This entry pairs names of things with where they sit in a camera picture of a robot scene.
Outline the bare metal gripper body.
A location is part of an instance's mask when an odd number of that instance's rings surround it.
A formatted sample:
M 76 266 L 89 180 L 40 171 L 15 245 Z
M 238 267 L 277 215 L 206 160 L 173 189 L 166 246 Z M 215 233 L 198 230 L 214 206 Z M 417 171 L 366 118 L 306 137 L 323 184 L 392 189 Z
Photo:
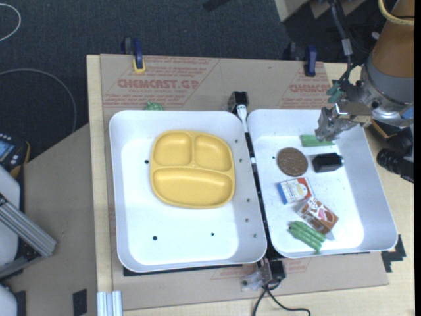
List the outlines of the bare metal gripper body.
M 335 103 L 335 116 L 368 126 L 373 120 L 397 128 L 411 126 L 411 118 L 403 114 L 411 103 L 381 92 L 372 84 L 345 85 L 344 95 Z

